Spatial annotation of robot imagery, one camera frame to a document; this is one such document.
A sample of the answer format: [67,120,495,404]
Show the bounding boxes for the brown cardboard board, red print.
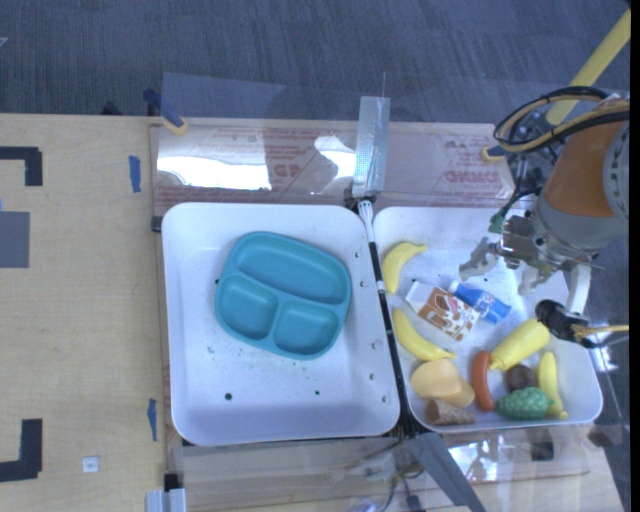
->
[149,117,604,484]

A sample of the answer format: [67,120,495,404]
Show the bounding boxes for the blue divided plate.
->
[214,230,353,362]

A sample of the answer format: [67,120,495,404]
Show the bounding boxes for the black cylinder on white bracket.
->
[534,263,594,347]

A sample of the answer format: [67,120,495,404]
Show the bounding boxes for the yellow banana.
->
[536,351,570,422]
[391,307,458,363]
[381,241,430,296]

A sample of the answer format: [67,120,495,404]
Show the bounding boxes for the brown round toy food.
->
[503,363,539,394]

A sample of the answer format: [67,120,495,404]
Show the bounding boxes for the brown ice cream cone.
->
[425,397,477,428]

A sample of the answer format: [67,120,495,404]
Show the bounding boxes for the white and orange carton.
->
[404,280,482,343]

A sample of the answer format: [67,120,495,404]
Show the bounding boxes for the red sausage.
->
[470,349,497,413]

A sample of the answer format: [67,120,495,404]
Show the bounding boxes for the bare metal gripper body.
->
[497,214,597,274]

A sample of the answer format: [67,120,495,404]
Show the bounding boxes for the green grapes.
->
[494,385,557,422]

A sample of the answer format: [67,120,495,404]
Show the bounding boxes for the blue and white bottle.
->
[447,279,513,326]

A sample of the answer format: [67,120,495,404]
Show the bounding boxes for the yellow squeeze bottle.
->
[488,317,552,373]

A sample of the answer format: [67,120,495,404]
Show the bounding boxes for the white plastic tray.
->
[372,205,604,435]
[160,201,402,448]

